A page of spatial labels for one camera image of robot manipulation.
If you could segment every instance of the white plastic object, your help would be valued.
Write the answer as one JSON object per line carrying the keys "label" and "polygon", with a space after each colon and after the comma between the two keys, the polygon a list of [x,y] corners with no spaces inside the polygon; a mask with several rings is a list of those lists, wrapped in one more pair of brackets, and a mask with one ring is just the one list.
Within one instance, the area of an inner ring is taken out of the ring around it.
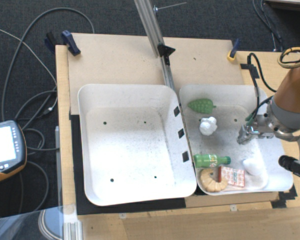
{"label": "white plastic object", "polygon": [[199,129],[203,135],[209,136],[213,134],[217,128],[217,120],[213,116],[210,116],[209,118],[204,117],[200,120]]}
{"label": "white plastic object", "polygon": [[[264,170],[259,175],[245,174],[245,187],[227,186],[220,192],[207,192],[200,183],[200,168],[196,168],[198,186],[208,195],[229,195],[254,192],[283,192],[293,185],[293,175],[282,168],[279,157],[284,154],[281,140],[253,139],[246,145],[239,145],[237,137],[245,118],[256,108],[256,96],[252,85],[223,84],[189,84],[184,85],[179,92],[184,121],[189,137],[192,154],[217,154],[229,156],[234,169],[244,170],[243,160],[253,158],[259,161]],[[216,108],[210,116],[217,119],[218,128],[209,136],[202,135],[198,121],[202,114],[188,108],[190,101],[210,99]],[[260,101],[267,98],[260,89]],[[266,112],[267,105],[259,108],[258,114]],[[218,177],[218,168],[213,169],[214,177]]]}
{"label": "white plastic object", "polygon": [[95,205],[182,198],[197,180],[176,93],[88,84],[78,92],[83,180]]}
{"label": "white plastic object", "polygon": [[255,158],[247,158],[242,161],[243,168],[251,175],[258,176],[264,170],[264,163]]}

